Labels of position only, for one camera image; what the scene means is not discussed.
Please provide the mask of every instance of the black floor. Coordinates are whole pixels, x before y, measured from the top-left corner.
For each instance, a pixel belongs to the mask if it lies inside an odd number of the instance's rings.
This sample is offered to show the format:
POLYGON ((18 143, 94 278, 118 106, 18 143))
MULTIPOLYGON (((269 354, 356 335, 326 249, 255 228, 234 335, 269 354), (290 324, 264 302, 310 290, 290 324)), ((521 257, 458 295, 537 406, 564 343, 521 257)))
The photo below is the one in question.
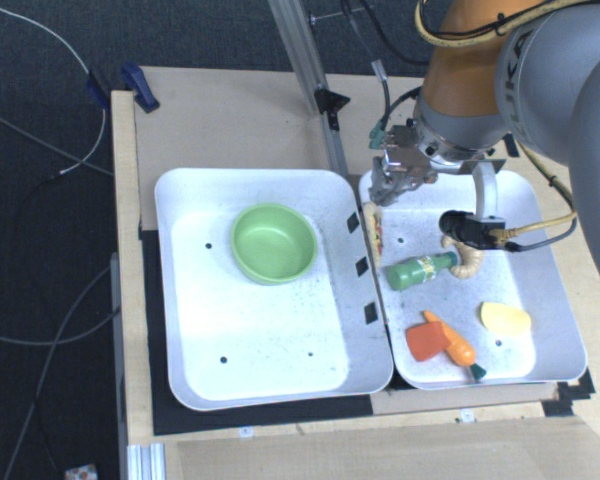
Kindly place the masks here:
MULTIPOLYGON (((368 0, 387 35, 413 57, 429 47, 412 26, 416 0, 368 0)), ((304 0, 316 15, 339 0, 304 0)), ((432 2, 433 18, 439 16, 432 2)), ((111 88, 125 61, 141 65, 290 70, 266 0, 0 0, 0 7, 60 34, 111 88)), ((389 75, 419 76, 363 31, 389 75)), ((371 74, 342 18, 324 20, 317 42, 325 71, 371 74)), ((93 145, 100 109, 76 59, 54 37, 0 13, 0 116, 77 156, 93 145)), ((92 162, 112 169, 109 128, 92 162)), ((0 123, 0 335, 52 340, 69 308, 116 251, 113 179, 78 168, 0 123)), ((109 278, 84 298, 65 336, 111 311, 109 278)), ((0 479, 17 445, 48 347, 0 342, 0 479)), ((112 332, 59 346, 10 478, 62 478, 95 463, 118 477, 112 332)))

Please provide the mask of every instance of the orange carrot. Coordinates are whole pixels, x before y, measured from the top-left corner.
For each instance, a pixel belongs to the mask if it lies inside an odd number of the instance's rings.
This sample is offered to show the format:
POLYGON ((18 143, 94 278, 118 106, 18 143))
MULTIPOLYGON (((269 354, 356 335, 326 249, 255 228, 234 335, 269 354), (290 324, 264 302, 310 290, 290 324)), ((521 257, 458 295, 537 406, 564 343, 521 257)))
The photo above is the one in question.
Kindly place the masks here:
POLYGON ((428 309, 424 311, 424 318, 427 322, 440 322, 442 324, 442 331, 450 342, 450 345, 445 349, 445 352, 449 354, 449 357, 454 363, 458 366, 470 367, 476 380, 484 376, 486 372, 476 365, 475 349, 460 335, 459 332, 447 325, 428 309))

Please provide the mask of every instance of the green bottle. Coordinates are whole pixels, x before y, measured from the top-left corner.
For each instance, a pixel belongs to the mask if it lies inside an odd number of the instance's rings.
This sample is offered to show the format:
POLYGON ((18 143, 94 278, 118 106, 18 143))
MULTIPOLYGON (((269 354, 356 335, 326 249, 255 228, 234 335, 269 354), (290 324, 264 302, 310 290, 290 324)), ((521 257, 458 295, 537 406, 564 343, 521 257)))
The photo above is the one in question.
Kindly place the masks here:
POLYGON ((457 264, 458 256, 454 252, 420 256, 389 267, 387 278, 391 288, 404 290, 414 284, 431 281, 442 269, 451 268, 457 264))

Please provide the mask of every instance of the green bowl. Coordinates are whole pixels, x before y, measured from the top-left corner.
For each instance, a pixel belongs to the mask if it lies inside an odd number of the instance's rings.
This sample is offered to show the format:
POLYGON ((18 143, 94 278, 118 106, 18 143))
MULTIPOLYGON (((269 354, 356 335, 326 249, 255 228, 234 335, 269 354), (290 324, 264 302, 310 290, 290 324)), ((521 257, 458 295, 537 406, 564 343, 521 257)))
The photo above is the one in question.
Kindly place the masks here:
POLYGON ((238 215, 231 228, 231 250, 249 279, 274 285, 304 275, 316 259, 318 241, 300 213, 266 203, 238 215))

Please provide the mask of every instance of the tray hole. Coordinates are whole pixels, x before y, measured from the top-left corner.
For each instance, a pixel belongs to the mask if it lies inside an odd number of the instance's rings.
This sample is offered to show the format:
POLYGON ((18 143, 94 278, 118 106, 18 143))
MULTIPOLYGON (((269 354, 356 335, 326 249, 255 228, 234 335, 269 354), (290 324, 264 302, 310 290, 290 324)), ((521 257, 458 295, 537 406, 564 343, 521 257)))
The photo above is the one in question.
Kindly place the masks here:
POLYGON ((364 274, 367 270, 369 270, 369 263, 367 262, 367 257, 365 256, 356 262, 356 271, 358 272, 358 277, 364 274))
POLYGON ((378 311, 376 310, 375 302, 367 304, 364 307, 364 319, 367 322, 367 325, 378 319, 378 311))
POLYGON ((360 225, 360 221, 358 220, 358 215, 356 212, 353 212, 351 216, 347 219, 347 227, 349 228, 349 233, 353 233, 358 226, 360 225))

